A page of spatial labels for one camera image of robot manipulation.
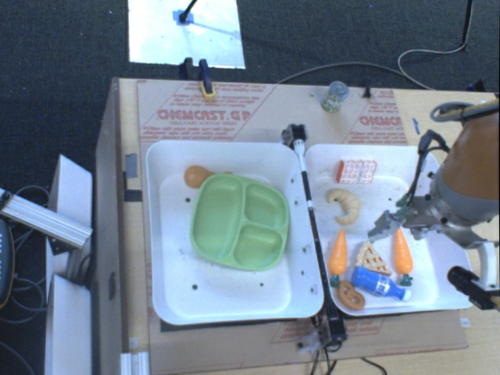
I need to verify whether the brown cardboard board red print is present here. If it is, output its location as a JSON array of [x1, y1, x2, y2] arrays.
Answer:
[[136, 79, 470, 363]]

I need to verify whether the white plastic tray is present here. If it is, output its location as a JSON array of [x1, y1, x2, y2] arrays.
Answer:
[[145, 139, 326, 327], [304, 143, 476, 318]]

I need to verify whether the small green and white can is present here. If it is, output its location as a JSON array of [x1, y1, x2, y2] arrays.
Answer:
[[320, 80, 351, 114]]

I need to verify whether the beige toy croissant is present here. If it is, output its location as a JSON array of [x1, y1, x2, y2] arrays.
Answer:
[[326, 187, 363, 227]]

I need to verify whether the blue plastic bottle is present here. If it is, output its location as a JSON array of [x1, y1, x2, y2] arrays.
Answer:
[[349, 265, 413, 302]]

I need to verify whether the black block with thin wires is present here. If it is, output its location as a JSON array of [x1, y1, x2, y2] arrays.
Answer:
[[312, 313, 348, 348], [281, 123, 309, 146]]

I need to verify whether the orange and white carton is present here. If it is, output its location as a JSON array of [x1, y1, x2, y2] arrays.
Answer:
[[335, 159, 378, 184]]

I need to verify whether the green divided plate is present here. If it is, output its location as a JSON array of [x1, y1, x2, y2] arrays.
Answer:
[[189, 173, 291, 272]]

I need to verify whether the thin black and white rod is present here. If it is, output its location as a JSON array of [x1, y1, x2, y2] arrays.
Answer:
[[292, 138, 341, 330]]

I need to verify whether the black cylinder on white bracket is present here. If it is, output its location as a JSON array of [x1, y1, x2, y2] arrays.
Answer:
[[446, 240, 500, 312]]

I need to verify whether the toy pizza slice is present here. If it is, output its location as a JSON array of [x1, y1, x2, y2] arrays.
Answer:
[[353, 240, 393, 277]]

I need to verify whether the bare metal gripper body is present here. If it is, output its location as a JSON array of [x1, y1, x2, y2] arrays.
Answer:
[[400, 195, 488, 249]]

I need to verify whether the orange toy drumstick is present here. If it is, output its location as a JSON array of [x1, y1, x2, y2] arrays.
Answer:
[[183, 164, 234, 190]]

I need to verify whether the brown toy pretzel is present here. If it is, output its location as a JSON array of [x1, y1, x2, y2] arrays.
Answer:
[[336, 279, 366, 312]]

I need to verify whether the orange toy carrot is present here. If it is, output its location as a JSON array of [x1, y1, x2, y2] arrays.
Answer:
[[327, 229, 349, 288], [393, 227, 415, 288]]

